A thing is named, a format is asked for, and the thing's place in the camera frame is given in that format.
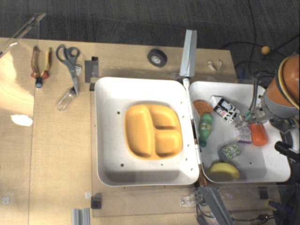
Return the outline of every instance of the green bottle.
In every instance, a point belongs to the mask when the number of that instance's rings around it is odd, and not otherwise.
[[[212,120],[212,115],[209,113],[203,114],[200,119],[198,129],[200,134],[199,145],[201,147],[206,147],[206,139],[210,136]]]

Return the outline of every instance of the gray scissors handle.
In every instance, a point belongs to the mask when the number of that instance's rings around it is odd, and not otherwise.
[[[59,50],[63,49],[63,56],[64,59],[61,59],[59,56]],[[79,50],[76,47],[70,47],[70,48],[66,48],[63,44],[59,45],[56,49],[56,57],[57,59],[63,63],[64,65],[67,66],[70,74],[71,74],[71,78],[74,84],[74,89],[76,94],[79,94],[79,87],[78,87],[78,82],[77,82],[77,78],[76,78],[76,73],[75,73],[75,62],[77,57],[79,56]]]

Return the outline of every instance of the wooden table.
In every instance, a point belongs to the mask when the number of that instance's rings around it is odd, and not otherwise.
[[[81,53],[77,63],[83,66],[78,79],[80,95],[60,112],[57,102],[73,86],[66,66],[58,62],[58,45],[75,46]],[[50,77],[42,89],[35,88],[30,77],[32,48],[40,49],[40,70],[45,51],[53,50]],[[2,225],[68,225],[74,208],[90,207],[92,192],[91,104],[90,84],[84,82],[84,61],[99,58],[99,73],[104,76],[111,68],[127,71],[150,71],[158,77],[171,78],[179,71],[182,48],[157,47],[168,57],[164,68],[147,60],[151,46],[96,44],[46,40],[22,40],[0,59],[0,196],[9,197],[0,204]],[[206,65],[221,60],[217,72]],[[200,78],[235,81],[233,61],[229,51],[197,49],[196,74]],[[12,115],[32,119],[31,126],[16,125]],[[91,224],[197,224],[194,213],[92,217]]]

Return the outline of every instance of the yellow divided plate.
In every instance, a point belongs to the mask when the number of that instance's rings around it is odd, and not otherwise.
[[[124,131],[127,148],[136,158],[172,158],[182,149],[178,116],[167,106],[139,104],[129,107]]]

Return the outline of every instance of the orange ball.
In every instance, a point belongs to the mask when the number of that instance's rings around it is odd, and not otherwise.
[[[270,52],[271,52],[271,49],[270,49],[269,46],[263,46],[263,47],[262,47],[262,54],[263,54],[263,55],[267,55],[267,54],[270,53]]]

